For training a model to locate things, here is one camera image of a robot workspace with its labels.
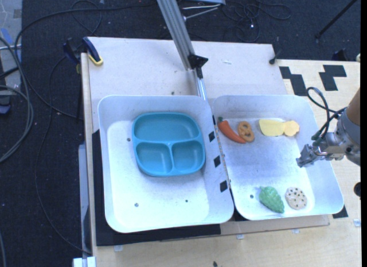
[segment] yellow toy food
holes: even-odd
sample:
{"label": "yellow toy food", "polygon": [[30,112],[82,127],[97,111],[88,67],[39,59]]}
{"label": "yellow toy food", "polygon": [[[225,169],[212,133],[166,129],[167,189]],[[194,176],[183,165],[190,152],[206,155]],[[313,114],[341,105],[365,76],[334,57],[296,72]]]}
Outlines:
{"label": "yellow toy food", "polygon": [[284,122],[281,121],[260,119],[259,125],[265,136],[281,136],[284,133]]}
{"label": "yellow toy food", "polygon": [[260,130],[265,136],[281,136],[283,133],[286,136],[294,136],[299,131],[299,125],[294,120],[278,121],[271,119],[259,120]]}

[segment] cheese slice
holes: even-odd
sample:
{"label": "cheese slice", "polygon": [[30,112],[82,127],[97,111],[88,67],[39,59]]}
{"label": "cheese slice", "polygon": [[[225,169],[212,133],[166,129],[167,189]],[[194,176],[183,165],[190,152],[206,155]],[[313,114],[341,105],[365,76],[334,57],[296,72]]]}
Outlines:
{"label": "cheese slice", "polygon": [[271,119],[260,119],[259,125],[261,132],[265,136],[281,136],[284,133],[285,122]]}

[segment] cookie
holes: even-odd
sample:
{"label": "cookie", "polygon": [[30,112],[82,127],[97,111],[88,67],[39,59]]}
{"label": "cookie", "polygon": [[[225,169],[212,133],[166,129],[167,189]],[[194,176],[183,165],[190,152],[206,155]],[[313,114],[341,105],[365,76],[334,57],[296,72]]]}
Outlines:
{"label": "cookie", "polygon": [[288,187],[286,192],[288,205],[295,210],[300,210],[307,206],[307,196],[299,187]]}

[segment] toy carrot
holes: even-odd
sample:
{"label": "toy carrot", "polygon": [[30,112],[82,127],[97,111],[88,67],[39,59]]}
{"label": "toy carrot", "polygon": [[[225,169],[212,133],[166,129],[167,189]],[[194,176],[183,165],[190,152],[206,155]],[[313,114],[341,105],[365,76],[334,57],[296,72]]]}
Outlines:
{"label": "toy carrot", "polygon": [[223,120],[223,117],[218,117],[218,124],[219,130],[227,136],[230,140],[238,142],[240,144],[245,144],[246,141],[240,137],[237,133],[235,133],[232,128],[230,127],[227,120]]}

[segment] black cable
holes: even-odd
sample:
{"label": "black cable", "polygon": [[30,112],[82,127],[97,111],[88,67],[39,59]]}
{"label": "black cable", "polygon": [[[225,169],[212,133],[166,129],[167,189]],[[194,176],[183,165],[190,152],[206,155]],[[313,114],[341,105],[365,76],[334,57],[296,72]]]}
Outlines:
{"label": "black cable", "polygon": [[18,67],[14,67],[12,69],[9,69],[8,71],[5,71],[3,74],[0,74],[0,79],[7,77],[8,75],[14,73],[16,70],[18,70]]}
{"label": "black cable", "polygon": [[[86,2],[86,3],[90,3],[91,5],[93,5],[96,9],[98,9],[98,6],[91,2],[91,1],[88,1],[88,0],[79,0],[79,1],[76,1],[75,3],[73,3],[73,5],[71,6],[71,9],[74,9],[74,6],[76,6],[78,3],[82,3],[82,2]],[[83,23],[81,23],[72,13],[72,16],[74,18],[74,20],[76,22],[78,22],[78,24],[83,27],[85,30],[87,30],[88,32],[90,32],[91,34],[90,35],[95,35],[95,32],[97,31],[97,29],[99,28],[99,26],[101,25],[101,22],[102,22],[102,13],[101,11],[99,11],[99,20],[98,20],[98,23],[97,23],[97,26],[94,28],[94,30],[90,30],[88,29]]]}
{"label": "black cable", "polygon": [[[94,5],[94,7],[98,10],[98,6],[95,4],[95,3],[93,3],[93,2],[90,2],[90,1],[86,1],[86,0],[80,0],[80,1],[76,1],[75,3],[73,3],[73,5],[71,6],[71,10],[73,10],[73,7],[75,6],[75,5],[77,5],[78,3],[80,3],[80,2],[88,2],[88,3],[91,3],[92,5]],[[73,18],[83,27],[83,28],[85,28],[87,31],[89,31],[89,32],[91,32],[91,35],[94,35],[95,34],[95,32],[97,31],[97,29],[99,28],[99,26],[100,26],[100,24],[101,24],[101,21],[102,21],[102,14],[101,14],[101,12],[99,12],[100,13],[100,18],[99,18],[99,20],[98,20],[98,23],[97,23],[97,25],[96,25],[96,27],[94,28],[94,30],[89,30],[87,27],[85,27],[85,25],[83,25],[74,15],[73,15],[73,13],[72,13],[72,16],[73,16]],[[62,115],[65,115],[65,116],[67,116],[67,117],[71,117],[71,118],[77,118],[75,115],[72,115],[72,114],[70,114],[70,113],[67,113],[67,112],[64,112],[64,111],[61,111],[60,109],[58,109],[58,108],[56,108],[56,107],[54,107],[54,106],[52,106],[49,102],[47,102],[47,100],[45,100],[38,92],[37,92],[37,90],[33,87],[33,85],[31,84],[31,82],[29,81],[29,79],[28,79],[28,77],[25,75],[25,79],[27,80],[27,82],[28,82],[28,85],[29,85],[29,87],[30,87],[30,89],[38,96],[38,98],[45,104],[45,105],[47,105],[47,106],[49,106],[49,107],[51,107],[52,109],[54,109],[56,112],[58,112],[58,113],[60,113],[60,114],[62,114]]]}
{"label": "black cable", "polygon": [[2,240],[1,231],[0,231],[0,248],[1,248],[2,266],[6,267],[5,247],[4,247],[4,241]]}
{"label": "black cable", "polygon": [[[288,13],[281,17],[281,16],[275,16],[265,9],[262,8],[263,6],[268,7],[282,7],[284,8]],[[236,24],[231,25],[227,28],[225,28],[223,33],[223,41],[225,38],[225,35],[228,30],[234,29],[235,30],[235,36],[242,42],[256,42],[260,37],[260,26],[257,21],[260,11],[265,13],[266,15],[270,16],[271,18],[274,18],[276,20],[287,20],[291,17],[291,10],[289,7],[287,7],[284,4],[277,3],[277,4],[269,4],[262,2],[260,0],[251,0],[249,3],[248,1],[231,1],[228,0],[226,6],[221,7],[222,13],[229,18],[230,20],[234,21]],[[248,35],[245,33],[246,30],[251,31],[251,35],[254,38],[246,38]]]}
{"label": "black cable", "polygon": [[[307,91],[307,97],[315,104],[315,105],[317,105],[318,107],[320,107],[320,108],[323,108],[323,109],[326,109],[325,108],[325,106],[323,106],[323,105],[321,105],[321,104],[319,104],[318,102],[316,102],[311,96],[310,96],[310,94],[309,94],[309,90],[314,90],[315,89],[315,87],[309,87],[306,91]],[[341,113],[341,111],[343,111],[345,108],[343,108],[343,109],[340,109],[339,111],[334,111],[334,110],[332,110],[332,109],[329,109],[329,111],[331,112],[331,113],[338,113],[338,114],[340,114]]]}
{"label": "black cable", "polygon": [[329,106],[327,105],[326,99],[323,96],[322,92],[316,88],[316,87],[309,87],[306,91],[307,91],[307,96],[309,95],[310,90],[315,91],[320,98],[322,99],[322,102],[324,103],[324,109],[326,110],[326,122],[323,126],[323,129],[320,129],[319,132],[322,133],[322,130],[324,131],[321,134],[321,138],[324,138],[324,136],[326,135],[327,131],[329,130],[329,124],[330,124],[330,110],[329,110]]}
{"label": "black cable", "polygon": [[47,125],[47,128],[46,128],[46,131],[45,131],[45,134],[42,138],[42,141],[41,141],[41,145],[38,149],[38,152],[37,152],[37,156],[36,156],[36,164],[34,166],[34,183],[36,185],[36,192],[37,192],[37,197],[38,197],[38,201],[40,202],[40,206],[42,208],[42,211],[43,213],[45,214],[45,217],[47,219],[47,221],[49,222],[49,224],[51,225],[51,227],[54,229],[54,231],[56,232],[56,234],[63,240],[65,241],[67,244],[69,244],[70,246],[74,247],[75,249],[79,250],[79,251],[82,251],[83,253],[87,253],[87,254],[90,254],[89,251],[86,251],[86,250],[83,250],[82,248],[76,246],[75,244],[73,244],[72,242],[68,241],[60,232],[59,230],[56,228],[56,226],[54,225],[54,223],[52,222],[52,220],[50,219],[49,215],[47,214],[47,211],[45,209],[45,206],[41,200],[41,196],[40,196],[40,191],[38,189],[38,184],[37,184],[37,167],[38,167],[38,162],[40,160],[40,155],[41,155],[41,151],[42,151],[42,148],[45,144],[45,140],[47,138],[47,135],[50,131],[50,128],[51,128],[51,123],[52,123],[52,114],[53,114],[53,108],[52,108],[52,97],[51,97],[51,80],[52,80],[52,75],[54,73],[54,71],[56,70],[56,68],[60,65],[60,63],[63,61],[64,57],[62,59],[60,59],[55,65],[54,67],[52,68],[51,70],[51,73],[49,75],[49,102],[50,102],[50,117],[49,117],[49,122],[48,122],[48,125]]}
{"label": "black cable", "polygon": [[22,69],[22,65],[21,65],[18,57],[15,55],[15,52],[12,50],[11,46],[9,45],[9,43],[4,38],[2,38],[2,37],[0,37],[0,41],[2,41],[3,44],[5,44],[5,46],[7,47],[8,51],[12,55],[12,57],[13,57],[16,65],[17,65],[17,68],[19,70],[19,73],[21,75],[21,78],[24,81],[25,93],[23,94],[22,92],[14,89],[14,88],[8,87],[8,86],[0,86],[0,88],[6,89],[6,90],[11,90],[13,92],[16,92],[17,94],[21,95],[27,101],[27,120],[26,120],[26,125],[25,125],[25,129],[24,129],[23,135],[19,138],[19,140],[4,155],[2,155],[0,157],[0,163],[2,163],[5,160],[7,160],[11,155],[14,154],[14,152],[20,147],[20,145],[23,142],[23,140],[29,134],[29,132],[30,132],[30,130],[32,128],[32,124],[33,124],[34,113],[33,113],[32,103],[30,102],[28,85],[27,85],[27,82],[25,82],[25,76],[24,76],[24,72],[23,72],[23,69]]}
{"label": "black cable", "polygon": [[132,9],[135,7],[148,7],[156,4],[157,2],[154,1],[153,3],[146,3],[146,4],[139,4],[139,5],[132,5],[132,6],[123,6],[123,7],[114,7],[114,8],[97,8],[97,9],[91,9],[91,8],[82,8],[82,9],[69,9],[69,10],[62,10],[58,12],[54,12],[45,16],[42,16],[40,18],[37,18],[27,24],[24,28],[21,29],[21,31],[18,33],[17,37],[15,38],[15,45],[18,45],[19,39],[22,36],[23,32],[30,28],[32,25],[36,24],[39,21],[42,21],[47,18],[52,18],[54,16],[63,15],[63,14],[72,14],[72,13],[79,13],[79,12],[86,12],[86,11],[118,11],[118,10],[127,10]]}
{"label": "black cable", "polygon": [[[321,104],[319,104],[318,102],[316,102],[311,96],[310,96],[310,90],[313,90],[313,91],[315,91],[316,92],[316,94],[318,94],[320,97],[321,97],[321,99],[322,99],[322,102],[323,102],[323,104],[324,105],[321,105]],[[329,130],[329,124],[330,124],[330,121],[332,120],[332,119],[334,119],[334,118],[337,118],[337,117],[339,117],[339,115],[346,109],[346,107],[345,108],[342,108],[342,109],[340,109],[340,110],[338,110],[338,111],[334,111],[334,110],[331,110],[330,108],[329,108],[329,106],[327,105],[327,102],[326,102],[326,99],[325,99],[325,97],[323,96],[323,94],[322,94],[322,92],[318,89],[318,88],[316,88],[316,87],[309,87],[309,88],[307,88],[307,97],[315,104],[315,105],[317,105],[318,107],[320,107],[320,108],[323,108],[324,110],[326,110],[326,122],[325,122],[325,124],[319,129],[319,131],[318,131],[318,134],[320,134],[321,136],[321,139],[323,139],[324,137],[325,137],[325,135],[326,135],[326,133],[328,132],[328,130]]]}

